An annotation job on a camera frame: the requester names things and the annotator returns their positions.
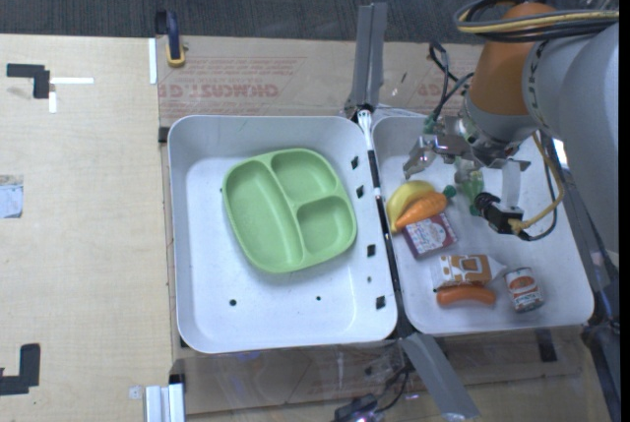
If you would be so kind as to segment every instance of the banana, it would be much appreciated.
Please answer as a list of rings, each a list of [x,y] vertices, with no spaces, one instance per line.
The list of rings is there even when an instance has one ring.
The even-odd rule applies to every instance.
[[[396,220],[403,214],[405,209],[414,201],[422,198],[430,191],[435,191],[433,185],[426,181],[407,181],[392,193],[392,196],[385,203],[385,213],[390,221],[390,230],[396,233]]]

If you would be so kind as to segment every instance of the tin can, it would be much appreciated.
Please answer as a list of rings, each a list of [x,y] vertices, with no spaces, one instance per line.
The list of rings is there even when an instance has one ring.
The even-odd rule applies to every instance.
[[[541,307],[544,303],[542,293],[531,268],[521,267],[508,271],[503,275],[503,278],[508,286],[514,310],[517,313],[529,312]]]

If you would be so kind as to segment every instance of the green plate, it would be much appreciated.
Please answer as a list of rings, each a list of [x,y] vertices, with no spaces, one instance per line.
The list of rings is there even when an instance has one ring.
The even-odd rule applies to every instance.
[[[267,152],[232,166],[223,202],[243,252],[273,273],[312,267],[343,253],[356,218],[331,164],[305,149]]]

